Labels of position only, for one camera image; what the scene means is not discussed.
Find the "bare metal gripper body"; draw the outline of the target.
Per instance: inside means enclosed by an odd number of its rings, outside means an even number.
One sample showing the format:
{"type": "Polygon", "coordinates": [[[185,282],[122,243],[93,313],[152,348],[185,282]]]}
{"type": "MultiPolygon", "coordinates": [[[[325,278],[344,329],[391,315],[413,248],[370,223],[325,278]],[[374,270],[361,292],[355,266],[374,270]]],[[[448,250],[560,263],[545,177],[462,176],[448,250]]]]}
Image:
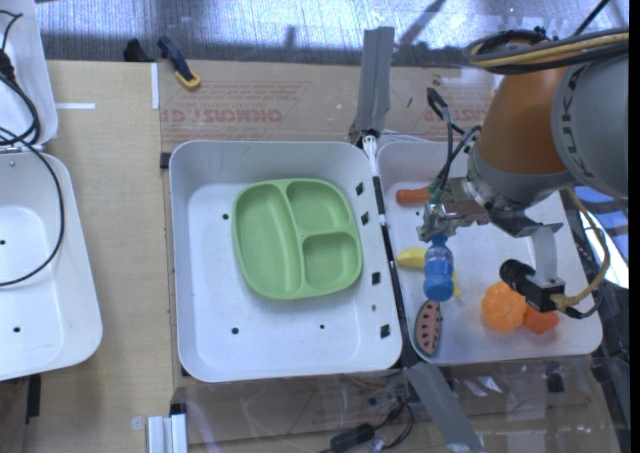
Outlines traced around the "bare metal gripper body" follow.
{"type": "Polygon", "coordinates": [[[458,228],[485,225],[490,222],[490,210],[501,198],[491,185],[474,175],[447,180],[439,176],[428,190],[430,197],[424,205],[423,216],[433,217],[435,231],[443,231],[448,221],[457,221],[458,228]]]}

